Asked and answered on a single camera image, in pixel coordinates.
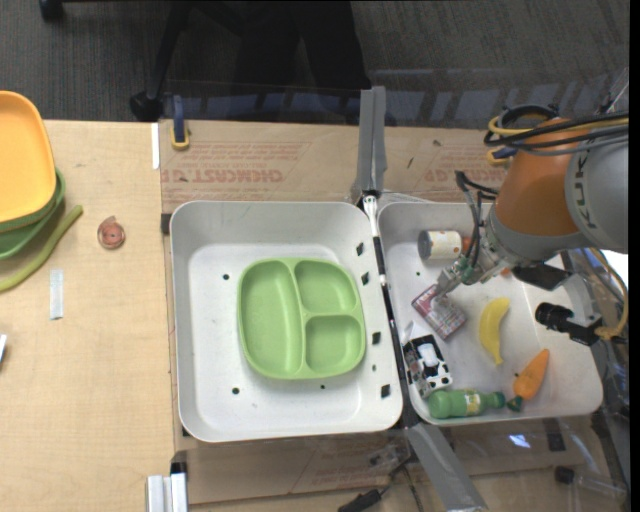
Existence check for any black and white carton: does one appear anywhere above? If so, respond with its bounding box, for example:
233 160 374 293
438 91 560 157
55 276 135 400
400 320 455 400

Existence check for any white plastic tray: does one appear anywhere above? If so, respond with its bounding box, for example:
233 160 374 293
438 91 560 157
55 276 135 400
376 200 605 428
168 199 405 445

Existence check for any orange carrot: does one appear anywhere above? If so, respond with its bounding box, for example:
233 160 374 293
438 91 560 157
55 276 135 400
505 347 551 413

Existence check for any green divided plate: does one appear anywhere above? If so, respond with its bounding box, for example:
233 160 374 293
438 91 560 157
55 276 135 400
236 256 368 381
0 167 68 261

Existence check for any black office chair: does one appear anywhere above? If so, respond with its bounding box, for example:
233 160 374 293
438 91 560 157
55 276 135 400
128 0 374 122

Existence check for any long green tube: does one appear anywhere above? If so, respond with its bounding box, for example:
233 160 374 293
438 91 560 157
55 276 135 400
0 204 85 294

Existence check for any pink packet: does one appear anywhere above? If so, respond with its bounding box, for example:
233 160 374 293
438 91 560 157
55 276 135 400
410 283 468 342

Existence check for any green bottle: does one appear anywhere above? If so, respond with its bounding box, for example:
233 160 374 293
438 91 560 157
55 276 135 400
426 388 507 421

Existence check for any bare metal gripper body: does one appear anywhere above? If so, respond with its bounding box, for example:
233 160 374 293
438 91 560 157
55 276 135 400
436 238 507 295

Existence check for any black block with thin wires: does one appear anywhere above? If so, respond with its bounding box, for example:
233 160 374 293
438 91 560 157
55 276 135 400
338 488 384 512

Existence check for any brown cardboard board red print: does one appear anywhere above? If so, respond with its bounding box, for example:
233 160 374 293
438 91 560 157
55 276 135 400
158 118 617 506

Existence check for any yellow banana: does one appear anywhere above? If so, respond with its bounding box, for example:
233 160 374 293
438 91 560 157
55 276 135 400
478 296 512 367

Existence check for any orange divided plate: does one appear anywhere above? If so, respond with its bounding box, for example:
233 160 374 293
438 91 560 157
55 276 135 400
0 90 58 224

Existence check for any black cylinder on white bracket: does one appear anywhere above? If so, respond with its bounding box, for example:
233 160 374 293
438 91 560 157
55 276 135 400
534 276 604 347

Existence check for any white can with orange dots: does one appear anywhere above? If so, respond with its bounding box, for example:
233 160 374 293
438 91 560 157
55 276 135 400
417 228 463 262

